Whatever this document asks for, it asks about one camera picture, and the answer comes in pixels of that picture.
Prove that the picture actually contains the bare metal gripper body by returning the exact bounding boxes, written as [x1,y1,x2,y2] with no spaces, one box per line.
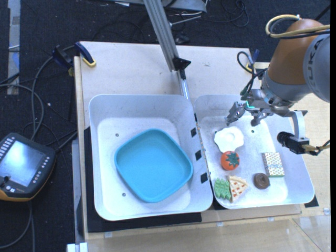
[245,88,296,118]

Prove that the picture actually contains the white fried egg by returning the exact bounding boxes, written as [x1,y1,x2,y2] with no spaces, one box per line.
[214,126,245,154]

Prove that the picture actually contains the patterned small carton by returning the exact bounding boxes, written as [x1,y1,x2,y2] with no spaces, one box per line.
[261,152,286,178]

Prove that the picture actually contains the red tomato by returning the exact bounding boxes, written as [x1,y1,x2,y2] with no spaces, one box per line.
[220,150,240,171]

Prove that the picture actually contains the brown doughnut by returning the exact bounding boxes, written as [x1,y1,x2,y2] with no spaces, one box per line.
[253,172,271,190]

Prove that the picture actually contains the lattice pie slice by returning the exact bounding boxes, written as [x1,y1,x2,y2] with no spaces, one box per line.
[227,175,249,204]

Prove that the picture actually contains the white plastic tray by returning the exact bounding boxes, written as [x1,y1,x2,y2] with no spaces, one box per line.
[88,93,214,222]
[193,94,316,210]

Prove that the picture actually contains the green pea pods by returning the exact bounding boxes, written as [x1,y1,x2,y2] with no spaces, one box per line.
[213,177,232,201]

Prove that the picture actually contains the blue plate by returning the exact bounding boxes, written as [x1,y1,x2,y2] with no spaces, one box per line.
[113,128,194,204]

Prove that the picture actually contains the pale wood board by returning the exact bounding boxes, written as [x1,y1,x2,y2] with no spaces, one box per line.
[73,40,331,241]

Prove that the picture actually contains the black cylinder on white bracket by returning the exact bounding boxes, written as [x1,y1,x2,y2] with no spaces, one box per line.
[277,110,311,155]

